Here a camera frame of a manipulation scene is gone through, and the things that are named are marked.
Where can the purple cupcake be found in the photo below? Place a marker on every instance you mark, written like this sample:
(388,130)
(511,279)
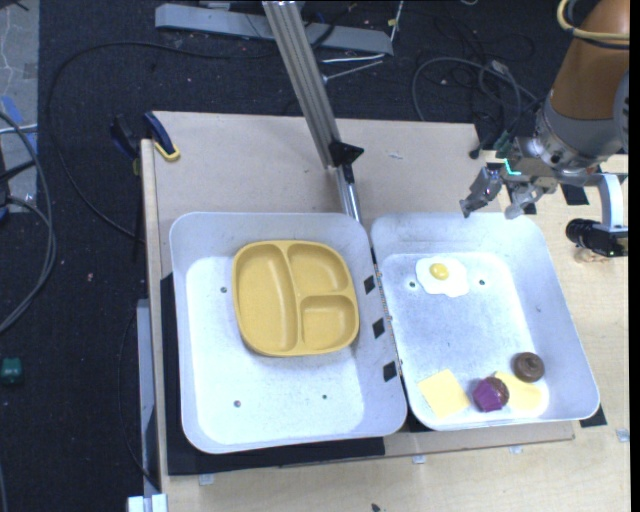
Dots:
(489,395)

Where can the yellow cheese slice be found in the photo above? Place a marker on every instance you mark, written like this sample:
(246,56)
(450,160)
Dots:
(525,397)
(444,395)

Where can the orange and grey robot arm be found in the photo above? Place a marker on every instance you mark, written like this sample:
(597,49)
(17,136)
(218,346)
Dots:
(590,75)

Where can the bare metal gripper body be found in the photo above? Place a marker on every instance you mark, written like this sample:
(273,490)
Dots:
(542,167)

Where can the yellow divided plate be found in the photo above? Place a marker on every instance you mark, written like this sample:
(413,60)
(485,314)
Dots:
(295,300)

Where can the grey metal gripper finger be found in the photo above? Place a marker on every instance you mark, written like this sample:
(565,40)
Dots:
(519,202)
(478,192)

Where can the black cylinder on white bracket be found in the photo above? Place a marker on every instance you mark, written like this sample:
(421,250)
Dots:
(595,236)

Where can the white and yellow fried egg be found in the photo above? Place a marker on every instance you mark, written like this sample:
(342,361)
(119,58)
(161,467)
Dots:
(442,280)

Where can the pale brown flat board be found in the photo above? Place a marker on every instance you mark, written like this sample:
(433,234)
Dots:
(250,170)

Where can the brown doughnut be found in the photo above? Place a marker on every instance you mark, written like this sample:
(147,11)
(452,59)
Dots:
(528,367)

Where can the white plastic tray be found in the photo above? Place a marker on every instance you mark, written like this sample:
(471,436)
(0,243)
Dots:
(465,330)
(280,400)

